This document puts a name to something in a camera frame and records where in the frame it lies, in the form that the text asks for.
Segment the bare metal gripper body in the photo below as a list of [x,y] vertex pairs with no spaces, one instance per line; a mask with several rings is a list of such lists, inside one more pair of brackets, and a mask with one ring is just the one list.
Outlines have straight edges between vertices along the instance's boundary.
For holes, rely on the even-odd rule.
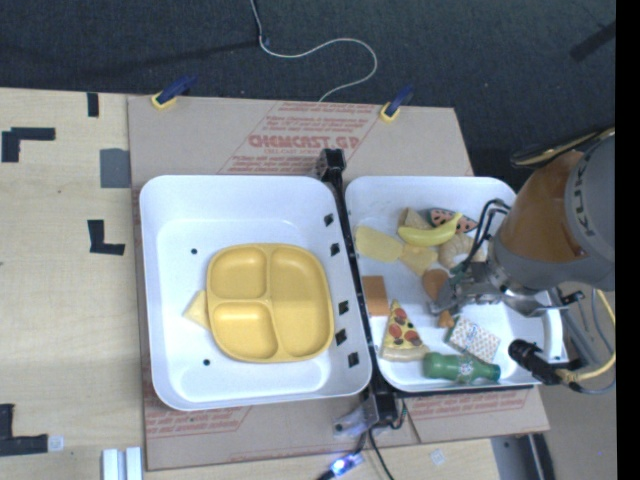
[[506,276],[500,266],[472,262],[460,282],[462,305],[495,305],[503,303],[526,317],[541,314],[545,298],[540,291],[524,287]]

